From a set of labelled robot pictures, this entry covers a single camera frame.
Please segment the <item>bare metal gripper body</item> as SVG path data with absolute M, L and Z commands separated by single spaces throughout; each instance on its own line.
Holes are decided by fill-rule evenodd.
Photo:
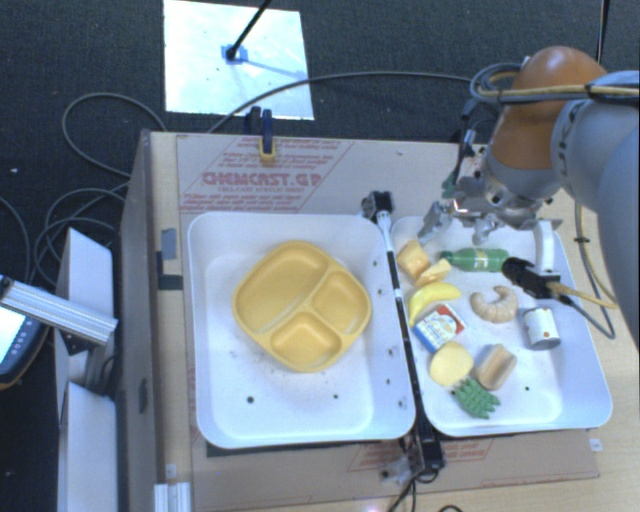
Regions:
M 534 229 L 538 211 L 560 188 L 552 172 L 474 172 L 448 179 L 453 212 L 461 220 L 494 215 L 501 226 L 519 231 Z

